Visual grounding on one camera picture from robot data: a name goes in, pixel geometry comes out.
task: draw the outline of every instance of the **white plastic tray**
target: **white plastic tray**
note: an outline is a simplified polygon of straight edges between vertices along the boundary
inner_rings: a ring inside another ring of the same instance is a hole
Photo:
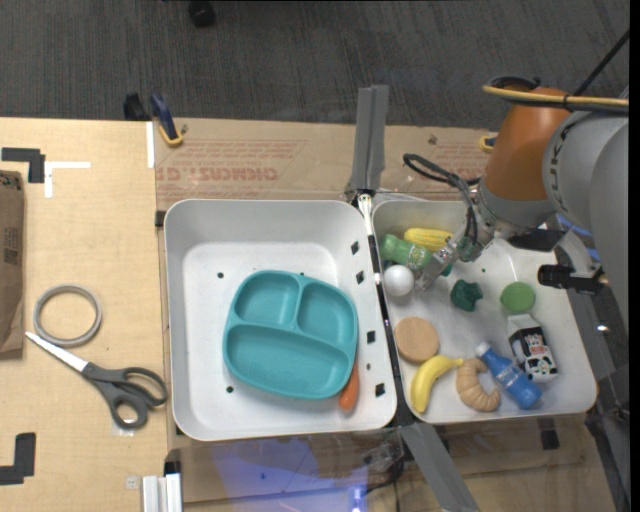
[[[167,212],[165,244],[173,414],[186,435],[218,441],[368,430],[391,421],[396,390],[367,233],[355,208],[340,201],[186,200]],[[279,396],[241,382],[225,366],[231,301],[259,270],[304,273],[354,302],[360,395],[350,413],[337,396]]]
[[[387,200],[380,202],[373,213],[376,238],[381,241],[392,233],[402,238],[412,227],[429,227],[454,232],[465,220],[461,202]],[[537,282],[540,265],[557,263],[552,253],[515,249],[496,240],[473,263],[457,262],[451,274],[440,276],[425,292],[414,289],[402,298],[387,294],[392,325],[408,316],[430,321],[440,337],[440,353],[451,357],[474,357],[474,347],[483,340],[491,342],[499,354],[513,358],[508,342],[507,310],[500,304],[503,288],[513,281],[524,281],[536,293],[529,313],[537,320],[555,357],[559,375],[540,384],[543,396],[535,409],[521,410],[505,392],[494,412],[477,412],[467,407],[455,389],[455,370],[443,375],[434,385],[427,410],[418,418],[432,424],[475,422],[497,418],[572,414],[588,410],[596,400],[596,382],[584,349],[567,292],[545,287]],[[475,303],[475,311],[463,311],[453,305],[450,292],[458,279],[476,282],[484,297]],[[407,403],[416,365],[399,357],[400,371]],[[480,382],[491,390],[495,383],[487,372]]]

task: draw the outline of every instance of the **dark gray floor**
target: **dark gray floor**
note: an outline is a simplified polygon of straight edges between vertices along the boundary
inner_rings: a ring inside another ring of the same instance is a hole
[[[508,106],[483,84],[513,74],[574,91],[630,25],[630,0],[211,4],[215,25],[196,28],[188,2],[1,0],[0,116],[120,120],[135,91],[177,117],[354,123],[358,88],[388,84],[388,124],[497,130]],[[629,43],[586,94],[628,84]],[[612,297],[594,304],[628,365]]]

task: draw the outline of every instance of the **yellow corn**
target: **yellow corn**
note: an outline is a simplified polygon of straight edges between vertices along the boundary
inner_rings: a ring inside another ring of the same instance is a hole
[[[449,231],[441,229],[409,228],[404,232],[404,239],[435,252],[446,245],[447,238],[451,235]]]

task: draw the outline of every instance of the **brown paper bag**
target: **brown paper bag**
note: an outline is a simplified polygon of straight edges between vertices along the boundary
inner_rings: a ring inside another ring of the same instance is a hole
[[[24,186],[17,172],[0,171],[0,352],[22,348]]]

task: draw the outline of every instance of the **scissors blade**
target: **scissors blade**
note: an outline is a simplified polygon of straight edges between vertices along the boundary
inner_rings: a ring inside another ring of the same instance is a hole
[[[42,339],[37,334],[33,334],[32,332],[25,332],[25,336],[33,341],[36,345],[40,345],[43,349],[49,352],[51,355],[56,356],[62,362],[67,363],[71,368],[82,373],[84,367],[89,364],[89,361],[85,361],[84,359],[72,354],[71,352],[67,352],[65,349],[54,345],[53,343],[48,342],[47,340]]]

